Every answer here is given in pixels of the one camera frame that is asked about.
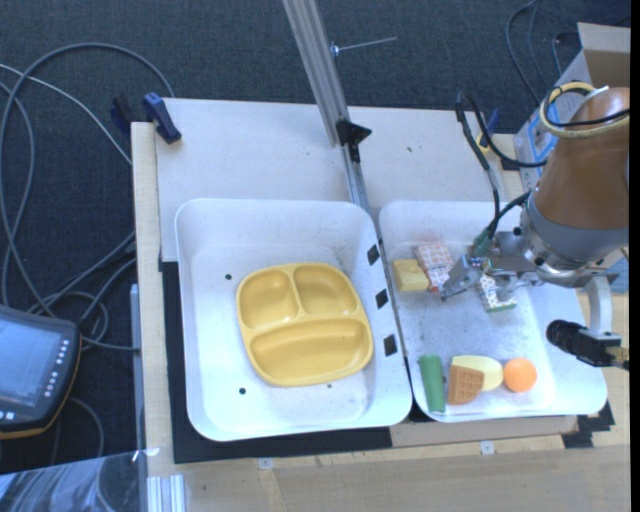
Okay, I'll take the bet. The orange ball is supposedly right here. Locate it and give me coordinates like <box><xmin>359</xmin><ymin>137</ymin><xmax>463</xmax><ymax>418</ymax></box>
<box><xmin>502</xmin><ymin>356</ymin><xmax>539</xmax><ymax>394</ymax></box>

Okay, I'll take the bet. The yellow divided plate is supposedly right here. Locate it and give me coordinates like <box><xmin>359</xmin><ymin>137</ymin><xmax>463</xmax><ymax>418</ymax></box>
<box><xmin>235</xmin><ymin>261</ymin><xmax>376</xmax><ymax>389</ymax></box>

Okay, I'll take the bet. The yellow cheese block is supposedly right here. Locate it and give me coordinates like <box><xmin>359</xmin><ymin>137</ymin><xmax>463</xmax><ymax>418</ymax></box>
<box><xmin>391</xmin><ymin>257</ymin><xmax>432</xmax><ymax>294</ymax></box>

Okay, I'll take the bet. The black cylinder on white bracket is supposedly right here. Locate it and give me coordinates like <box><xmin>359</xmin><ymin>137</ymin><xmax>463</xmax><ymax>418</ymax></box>
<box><xmin>545</xmin><ymin>276</ymin><xmax>624</xmax><ymax>370</ymax></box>

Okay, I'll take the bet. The orange and white carton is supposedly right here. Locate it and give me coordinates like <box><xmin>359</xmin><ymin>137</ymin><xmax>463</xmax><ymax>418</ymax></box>
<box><xmin>413</xmin><ymin>241</ymin><xmax>457</xmax><ymax>295</ymax></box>

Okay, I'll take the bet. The brown waffle piece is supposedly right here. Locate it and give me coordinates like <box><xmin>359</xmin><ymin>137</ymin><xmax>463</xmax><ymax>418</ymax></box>
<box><xmin>446</xmin><ymin>363</ymin><xmax>486</xmax><ymax>407</ymax></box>

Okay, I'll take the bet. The pale yellow oval slice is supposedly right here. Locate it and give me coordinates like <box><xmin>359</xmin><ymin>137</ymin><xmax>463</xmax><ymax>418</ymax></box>
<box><xmin>450</xmin><ymin>354</ymin><xmax>505</xmax><ymax>393</ymax></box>

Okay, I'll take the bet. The white plastic tray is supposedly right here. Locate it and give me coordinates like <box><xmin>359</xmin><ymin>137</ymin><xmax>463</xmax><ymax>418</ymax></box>
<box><xmin>173</xmin><ymin>197</ymin><xmax>414</xmax><ymax>443</ymax></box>
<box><xmin>377</xmin><ymin>199</ymin><xmax>609</xmax><ymax>424</ymax></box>

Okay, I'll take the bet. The pale flat board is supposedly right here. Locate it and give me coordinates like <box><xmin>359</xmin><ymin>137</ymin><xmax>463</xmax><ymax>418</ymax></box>
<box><xmin>154</xmin><ymin>97</ymin><xmax>581</xmax><ymax>449</ymax></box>

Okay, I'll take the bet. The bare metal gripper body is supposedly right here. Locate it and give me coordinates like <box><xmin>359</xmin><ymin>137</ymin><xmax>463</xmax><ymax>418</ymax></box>
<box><xmin>478</xmin><ymin>230</ymin><xmax>621</xmax><ymax>290</ymax></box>

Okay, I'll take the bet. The green cylinder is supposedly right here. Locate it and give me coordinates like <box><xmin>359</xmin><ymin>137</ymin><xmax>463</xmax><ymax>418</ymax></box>
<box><xmin>417</xmin><ymin>353</ymin><xmax>448</xmax><ymax>415</ymax></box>

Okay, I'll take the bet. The white orange green carton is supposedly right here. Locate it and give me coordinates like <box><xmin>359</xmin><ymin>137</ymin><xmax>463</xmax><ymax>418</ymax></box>
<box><xmin>476</xmin><ymin>272</ymin><xmax>519</xmax><ymax>314</ymax></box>

